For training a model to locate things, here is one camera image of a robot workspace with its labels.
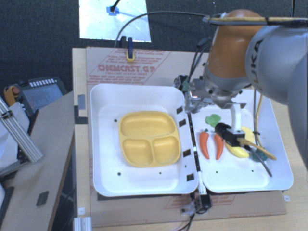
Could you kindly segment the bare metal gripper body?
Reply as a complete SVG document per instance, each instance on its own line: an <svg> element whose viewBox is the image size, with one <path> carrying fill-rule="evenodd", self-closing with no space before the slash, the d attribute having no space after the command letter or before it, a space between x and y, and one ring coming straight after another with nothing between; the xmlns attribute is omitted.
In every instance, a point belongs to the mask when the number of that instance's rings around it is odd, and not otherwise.
<svg viewBox="0 0 308 231"><path fill-rule="evenodd" d="M192 105L194 102L200 102L202 107L214 105L210 93L205 88L203 79L193 79L188 85L188 90L184 95L185 100L190 100Z"/></svg>

